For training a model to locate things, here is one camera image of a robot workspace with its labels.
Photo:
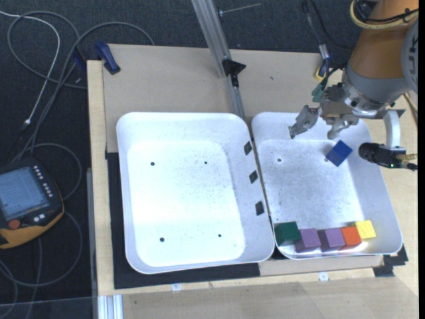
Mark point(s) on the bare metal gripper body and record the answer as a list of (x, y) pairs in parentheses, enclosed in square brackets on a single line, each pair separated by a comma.
[(335, 106)]

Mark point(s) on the black cylinder on white bracket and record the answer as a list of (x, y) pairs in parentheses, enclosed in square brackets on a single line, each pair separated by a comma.
[(375, 153)]

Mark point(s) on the yellow cube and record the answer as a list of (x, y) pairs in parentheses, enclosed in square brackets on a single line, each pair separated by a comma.
[(366, 229)]

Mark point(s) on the brown cardboard board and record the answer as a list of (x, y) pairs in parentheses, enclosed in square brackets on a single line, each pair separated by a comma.
[(166, 78)]

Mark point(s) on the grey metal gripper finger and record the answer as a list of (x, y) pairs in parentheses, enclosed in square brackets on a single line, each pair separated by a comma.
[(337, 130), (303, 121)]

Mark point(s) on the blue cube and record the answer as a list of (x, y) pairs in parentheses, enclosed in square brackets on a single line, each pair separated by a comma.
[(338, 153)]

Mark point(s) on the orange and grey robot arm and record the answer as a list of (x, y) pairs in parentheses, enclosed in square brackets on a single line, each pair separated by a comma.
[(378, 48)]

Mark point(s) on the green cube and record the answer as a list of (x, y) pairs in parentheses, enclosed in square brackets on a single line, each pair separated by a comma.
[(287, 233)]

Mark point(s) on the white plastic tray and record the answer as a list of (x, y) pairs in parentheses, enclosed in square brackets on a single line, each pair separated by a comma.
[(308, 191), (186, 198)]

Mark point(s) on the orange cube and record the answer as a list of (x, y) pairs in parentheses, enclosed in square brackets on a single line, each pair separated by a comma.
[(351, 236)]

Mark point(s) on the purple cube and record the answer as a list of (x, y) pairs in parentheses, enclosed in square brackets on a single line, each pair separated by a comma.
[(333, 238), (310, 238)]

